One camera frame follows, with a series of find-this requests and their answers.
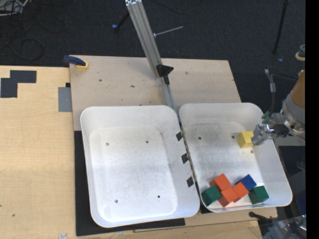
green block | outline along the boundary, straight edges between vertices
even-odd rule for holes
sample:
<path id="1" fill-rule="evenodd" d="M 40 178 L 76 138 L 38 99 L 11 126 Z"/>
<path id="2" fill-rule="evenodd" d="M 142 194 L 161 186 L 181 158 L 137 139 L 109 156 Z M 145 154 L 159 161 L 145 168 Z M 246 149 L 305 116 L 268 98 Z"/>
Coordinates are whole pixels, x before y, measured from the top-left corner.
<path id="1" fill-rule="evenodd" d="M 264 186 L 252 188 L 249 191 L 248 196 L 252 204 L 262 203 L 269 198 L 266 188 Z"/>
<path id="2" fill-rule="evenodd" d="M 209 206 L 212 202 L 221 198 L 222 195 L 218 191 L 215 185 L 211 186 L 210 188 L 206 189 L 203 193 L 201 193 L 201 197 L 206 206 Z"/>

wooden table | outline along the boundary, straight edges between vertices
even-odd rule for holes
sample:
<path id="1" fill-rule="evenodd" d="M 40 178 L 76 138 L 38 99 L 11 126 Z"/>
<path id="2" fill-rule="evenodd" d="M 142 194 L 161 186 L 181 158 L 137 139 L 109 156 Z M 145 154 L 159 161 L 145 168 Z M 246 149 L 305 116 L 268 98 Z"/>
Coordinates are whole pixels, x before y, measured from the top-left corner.
<path id="1" fill-rule="evenodd" d="M 146 58 L 119 57 L 92 57 L 91 63 L 100 59 L 107 59 L 110 67 L 119 60 L 148 65 Z M 163 63 L 175 68 L 170 81 L 177 108 L 192 102 L 240 102 L 227 61 L 163 59 Z M 73 135 L 76 124 L 72 123 L 71 112 L 59 112 L 58 104 L 58 88 L 70 82 L 70 69 L 0 66 L 0 77 L 9 78 L 10 70 L 37 71 L 37 80 L 34 84 L 18 83 L 17 98 L 0 98 L 1 237 L 57 239 L 66 233 L 67 239 L 78 238 Z M 184 227 L 81 238 L 261 238 L 258 223 L 248 212 L 198 212 L 185 219 Z M 277 211 L 258 208 L 258 214 L 275 218 Z"/>

black clamp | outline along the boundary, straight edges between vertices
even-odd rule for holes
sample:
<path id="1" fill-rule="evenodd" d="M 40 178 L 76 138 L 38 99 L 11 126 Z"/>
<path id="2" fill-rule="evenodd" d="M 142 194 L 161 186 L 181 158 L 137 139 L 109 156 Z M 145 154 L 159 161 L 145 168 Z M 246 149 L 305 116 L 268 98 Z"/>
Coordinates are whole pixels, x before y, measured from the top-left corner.
<path id="1" fill-rule="evenodd" d="M 168 75 L 171 71 L 173 71 L 174 68 L 171 66 L 157 65 L 156 69 L 158 71 L 159 76 L 164 77 L 164 82 L 166 84 L 169 84 Z"/>

yellow block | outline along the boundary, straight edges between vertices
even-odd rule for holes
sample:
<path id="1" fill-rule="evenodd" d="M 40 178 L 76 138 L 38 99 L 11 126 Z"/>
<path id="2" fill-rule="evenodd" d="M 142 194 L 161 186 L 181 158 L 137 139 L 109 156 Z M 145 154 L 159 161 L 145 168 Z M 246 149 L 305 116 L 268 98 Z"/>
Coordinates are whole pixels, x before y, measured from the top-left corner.
<path id="1" fill-rule="evenodd" d="M 251 142 L 251 137 L 254 136 L 252 131 L 242 132 L 237 137 L 238 143 L 241 148 L 252 147 L 254 144 Z"/>

block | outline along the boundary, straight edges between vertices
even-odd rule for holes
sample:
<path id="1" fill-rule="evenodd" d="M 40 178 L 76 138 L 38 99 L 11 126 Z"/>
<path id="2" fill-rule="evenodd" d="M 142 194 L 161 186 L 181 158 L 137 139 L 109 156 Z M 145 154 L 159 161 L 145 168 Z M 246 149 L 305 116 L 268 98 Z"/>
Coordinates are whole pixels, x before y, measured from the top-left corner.
<path id="1" fill-rule="evenodd" d="M 220 192 L 222 197 L 218 199 L 219 203 L 225 207 L 238 198 L 232 187 L 228 187 Z"/>
<path id="2" fill-rule="evenodd" d="M 251 178 L 250 174 L 247 174 L 244 178 L 236 182 L 235 184 L 242 182 L 246 189 L 250 191 L 253 187 L 257 185 L 257 183 Z"/>
<path id="3" fill-rule="evenodd" d="M 249 191 L 248 196 L 253 205 L 262 203 L 269 198 L 265 186 L 254 187 Z"/>
<path id="4" fill-rule="evenodd" d="M 238 200 L 246 196 L 249 191 L 246 189 L 244 184 L 240 181 L 233 187 L 233 190 L 235 191 L 237 198 L 234 200 L 234 203 L 236 203 Z"/>
<path id="5" fill-rule="evenodd" d="M 252 131 L 242 132 L 237 137 L 239 146 L 241 148 L 247 148 L 252 147 L 254 144 L 251 141 L 251 137 L 254 136 L 254 133 Z"/>
<path id="6" fill-rule="evenodd" d="M 228 187 L 230 187 L 230 181 L 227 179 L 225 174 L 221 174 L 213 179 L 210 183 L 210 186 L 215 185 L 219 191 L 222 191 Z"/>
<path id="7" fill-rule="evenodd" d="M 206 189 L 203 193 L 201 193 L 201 197 L 205 205 L 209 206 L 212 202 L 214 202 L 218 198 L 221 198 L 222 195 L 220 194 L 216 186 L 211 186 L 210 188 Z"/>

